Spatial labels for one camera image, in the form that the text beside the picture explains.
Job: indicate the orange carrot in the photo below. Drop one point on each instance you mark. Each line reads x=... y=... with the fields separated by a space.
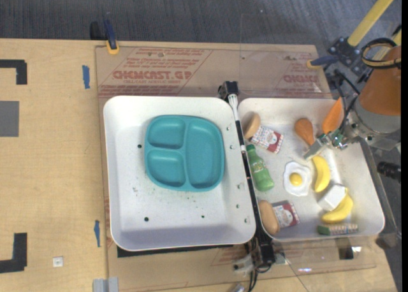
x=333 y=117

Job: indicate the thin black and white rod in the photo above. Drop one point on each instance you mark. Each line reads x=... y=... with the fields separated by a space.
x=239 y=131

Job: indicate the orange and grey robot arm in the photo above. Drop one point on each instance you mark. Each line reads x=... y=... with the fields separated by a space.
x=381 y=86

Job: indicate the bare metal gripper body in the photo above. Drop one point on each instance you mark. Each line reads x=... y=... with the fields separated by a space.
x=345 y=134

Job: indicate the brown cardboard board red print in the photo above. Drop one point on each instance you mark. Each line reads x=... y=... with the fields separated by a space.
x=165 y=70

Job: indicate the black cylinder on white bracket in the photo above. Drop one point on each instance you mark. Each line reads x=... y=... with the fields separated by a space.
x=389 y=169

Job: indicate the tan hot dog bun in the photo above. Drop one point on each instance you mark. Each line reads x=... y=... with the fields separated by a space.
x=269 y=217

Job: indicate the white block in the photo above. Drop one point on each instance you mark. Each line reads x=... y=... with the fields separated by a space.
x=331 y=197

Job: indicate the white and yellow fried egg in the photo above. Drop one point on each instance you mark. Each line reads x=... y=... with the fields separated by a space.
x=296 y=178

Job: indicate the tan round bread bun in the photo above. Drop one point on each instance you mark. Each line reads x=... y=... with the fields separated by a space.
x=250 y=123

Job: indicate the yellow banana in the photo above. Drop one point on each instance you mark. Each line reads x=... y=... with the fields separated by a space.
x=342 y=211
x=322 y=174

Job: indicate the brown chicken drumstick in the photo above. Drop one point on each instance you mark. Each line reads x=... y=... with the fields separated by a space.
x=304 y=129

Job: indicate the green bottle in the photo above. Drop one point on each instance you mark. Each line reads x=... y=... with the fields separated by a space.
x=260 y=171

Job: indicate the teal divided plate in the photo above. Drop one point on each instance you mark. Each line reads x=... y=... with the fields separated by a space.
x=191 y=153

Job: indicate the green and white packet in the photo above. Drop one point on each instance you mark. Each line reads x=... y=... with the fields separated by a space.
x=338 y=229

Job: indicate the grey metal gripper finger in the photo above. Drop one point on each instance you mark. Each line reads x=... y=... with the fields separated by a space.
x=314 y=150

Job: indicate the white plastic tray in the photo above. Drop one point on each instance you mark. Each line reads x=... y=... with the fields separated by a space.
x=350 y=169
x=127 y=163

